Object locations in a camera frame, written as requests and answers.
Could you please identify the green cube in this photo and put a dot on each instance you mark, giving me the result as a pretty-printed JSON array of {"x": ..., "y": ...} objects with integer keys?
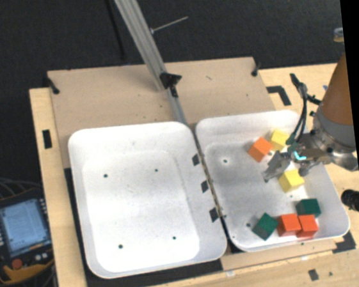
[
  {"x": 308, "y": 207},
  {"x": 265, "y": 226}
]

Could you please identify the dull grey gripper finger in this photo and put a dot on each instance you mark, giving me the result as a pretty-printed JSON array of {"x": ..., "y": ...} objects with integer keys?
[
  {"x": 271, "y": 173},
  {"x": 279, "y": 158}
]

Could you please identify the yellow cube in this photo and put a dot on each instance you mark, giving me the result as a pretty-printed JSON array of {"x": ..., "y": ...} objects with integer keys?
[
  {"x": 291, "y": 181},
  {"x": 278, "y": 138}
]

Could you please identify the orange cube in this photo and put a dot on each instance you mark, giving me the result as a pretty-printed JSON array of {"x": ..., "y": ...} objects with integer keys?
[
  {"x": 260, "y": 149},
  {"x": 288, "y": 224},
  {"x": 308, "y": 225}
]

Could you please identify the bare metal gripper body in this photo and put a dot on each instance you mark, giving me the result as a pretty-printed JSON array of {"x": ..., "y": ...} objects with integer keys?
[{"x": 319, "y": 151}]

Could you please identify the white plastic tray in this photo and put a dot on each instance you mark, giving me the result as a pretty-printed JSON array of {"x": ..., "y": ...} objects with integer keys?
[
  {"x": 243, "y": 190},
  {"x": 141, "y": 202}
]

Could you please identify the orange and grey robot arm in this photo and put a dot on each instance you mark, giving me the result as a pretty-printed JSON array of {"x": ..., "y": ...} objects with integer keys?
[{"x": 338, "y": 99}]

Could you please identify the brown cardboard board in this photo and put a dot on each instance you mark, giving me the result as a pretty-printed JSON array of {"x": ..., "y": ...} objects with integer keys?
[{"x": 113, "y": 95}]

